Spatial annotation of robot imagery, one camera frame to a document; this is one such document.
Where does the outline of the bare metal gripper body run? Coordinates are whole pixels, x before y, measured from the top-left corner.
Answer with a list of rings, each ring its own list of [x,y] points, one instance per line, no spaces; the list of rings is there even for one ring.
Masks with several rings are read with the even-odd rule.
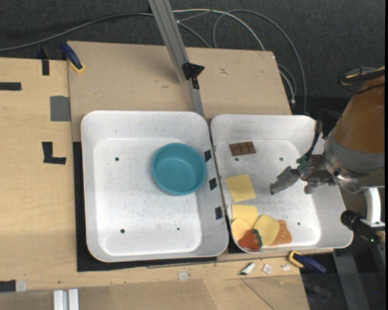
[[[304,181],[326,181],[353,194],[371,188],[385,187],[385,169],[379,168],[367,174],[357,174],[344,168],[336,158],[327,160],[322,154],[303,155],[298,159],[299,178]]]

